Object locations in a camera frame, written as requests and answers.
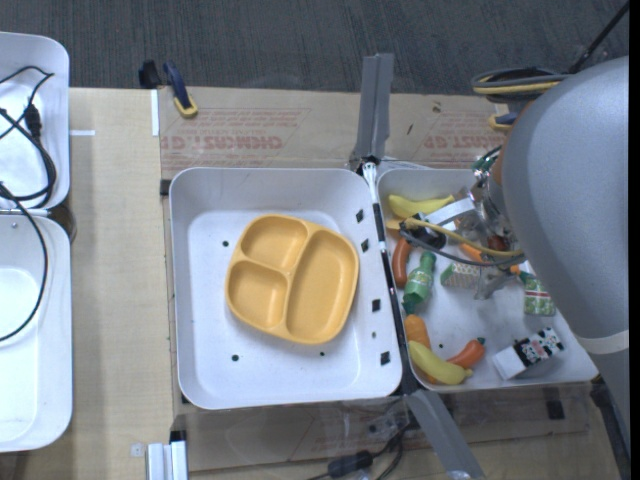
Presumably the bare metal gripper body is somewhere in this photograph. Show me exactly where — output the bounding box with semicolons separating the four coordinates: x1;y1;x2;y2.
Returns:
457;177;519;265

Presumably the green and white packet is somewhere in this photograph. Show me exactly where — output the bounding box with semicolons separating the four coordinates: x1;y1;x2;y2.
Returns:
439;261;482;290

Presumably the orange carrot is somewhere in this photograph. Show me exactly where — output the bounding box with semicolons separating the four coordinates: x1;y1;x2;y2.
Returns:
458;241;532;284
445;336;487;370
401;300;433;385

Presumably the white plastic tray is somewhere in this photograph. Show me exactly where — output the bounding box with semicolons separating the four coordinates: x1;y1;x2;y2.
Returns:
375;167;600;395
168;166;404;411

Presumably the green plastic bottle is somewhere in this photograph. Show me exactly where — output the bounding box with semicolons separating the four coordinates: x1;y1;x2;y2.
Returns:
402;250;438;315

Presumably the white carton with cow print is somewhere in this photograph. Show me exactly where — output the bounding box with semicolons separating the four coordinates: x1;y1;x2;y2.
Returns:
492;326;567;381

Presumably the orange-brown sausage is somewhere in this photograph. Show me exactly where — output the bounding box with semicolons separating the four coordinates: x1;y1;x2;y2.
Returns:
391;237;413;290

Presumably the thin black and white rod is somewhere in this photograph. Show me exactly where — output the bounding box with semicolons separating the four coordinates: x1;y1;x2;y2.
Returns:
360;161;410;394

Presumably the yellow divided plate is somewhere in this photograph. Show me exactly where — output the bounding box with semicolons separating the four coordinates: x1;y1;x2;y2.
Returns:
224;212;361;346

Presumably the brown cardboard board red print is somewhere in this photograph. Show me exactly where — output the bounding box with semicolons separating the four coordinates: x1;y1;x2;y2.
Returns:
157;85;601;472

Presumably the black cylinder on white bracket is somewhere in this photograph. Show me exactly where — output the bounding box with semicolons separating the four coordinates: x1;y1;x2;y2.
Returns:
412;196;477;250

